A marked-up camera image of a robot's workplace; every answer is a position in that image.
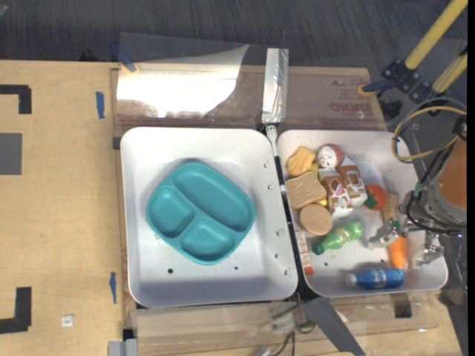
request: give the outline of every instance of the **green toy bottle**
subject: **green toy bottle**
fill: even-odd
[[[358,220],[350,220],[340,228],[334,228],[321,243],[312,245],[313,253],[322,254],[327,249],[340,249],[344,244],[363,236],[363,225]]]

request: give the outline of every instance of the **wooden table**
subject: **wooden table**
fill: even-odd
[[[101,62],[0,61],[0,84],[32,90],[31,114],[19,114],[18,96],[0,95],[0,133],[22,134],[21,175],[0,175],[0,318],[14,316],[16,288],[32,291],[31,326],[27,332],[0,334],[2,354],[106,355],[108,341],[122,339],[111,107],[111,71],[117,68]],[[103,119],[97,91],[105,97]],[[425,313],[435,327],[357,332],[357,341],[369,355],[460,355],[447,309],[435,294],[428,295]],[[73,326],[63,326],[62,316],[69,314]],[[252,355],[255,350],[212,354]],[[332,353],[337,352],[328,340],[296,346],[297,355]]]

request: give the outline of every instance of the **white tray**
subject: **white tray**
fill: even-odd
[[[269,140],[249,129],[134,128],[120,143],[128,283],[146,307],[282,300],[298,275]],[[256,219],[236,250],[204,266],[178,253],[148,226],[155,188],[179,165],[200,161],[251,198]]]
[[[413,190],[417,183],[417,175],[413,165],[398,161],[391,153],[390,140],[392,134],[380,131],[315,131],[292,130],[282,133],[278,138],[278,152],[284,173],[284,179],[289,178],[286,170],[288,159],[302,145],[315,152],[327,143],[340,145],[360,168],[365,184],[380,182],[388,192],[399,196],[399,203],[407,192]],[[406,144],[398,145],[400,154],[409,154]],[[292,221],[296,231],[303,231],[298,212],[292,211]],[[376,234],[376,230],[383,224],[379,212],[366,208],[358,208],[345,220],[357,219],[364,226],[364,235],[360,240],[345,244],[339,250],[329,250],[320,256],[310,251],[310,260],[314,271],[307,275],[308,286],[317,294],[324,297],[345,297],[363,294],[383,294],[401,291],[437,290],[447,282],[448,269],[444,257],[440,257],[420,269],[407,269],[404,284],[397,289],[366,290],[346,287],[345,274],[348,272],[360,273],[367,268],[389,268],[387,250],[384,248],[367,248],[367,241]],[[311,245],[316,237],[305,232],[307,246]],[[411,232],[407,241],[407,256],[412,257],[414,251],[425,243],[425,232]]]

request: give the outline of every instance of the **blue tape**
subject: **blue tape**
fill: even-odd
[[[105,110],[105,103],[104,103],[104,94],[102,92],[96,91],[96,107],[97,107],[97,114],[99,115],[100,119],[104,119],[104,110]]]
[[[116,283],[116,274],[112,271],[111,278],[109,278],[109,286],[111,287],[112,291],[112,300],[117,303],[117,283]]]
[[[394,83],[388,80],[380,80],[378,82],[365,85],[362,90],[364,92],[386,91],[394,87]]]
[[[132,62],[131,57],[127,54],[125,50],[121,49],[120,46],[117,46],[116,44],[109,44],[109,50],[114,53],[119,62],[126,66],[129,71],[133,73],[137,70],[135,68],[134,63]]]

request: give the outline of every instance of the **gray carpet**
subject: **gray carpet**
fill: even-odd
[[[406,57],[451,0],[0,0],[0,59],[112,60],[121,32],[289,48],[291,65],[366,67],[373,80]],[[419,67],[434,81],[468,40],[468,10]],[[467,73],[447,95],[466,104]],[[404,102],[403,111],[412,108]],[[435,128],[450,121],[431,119]],[[431,147],[436,136],[426,136]],[[454,325],[468,353],[465,307]]]

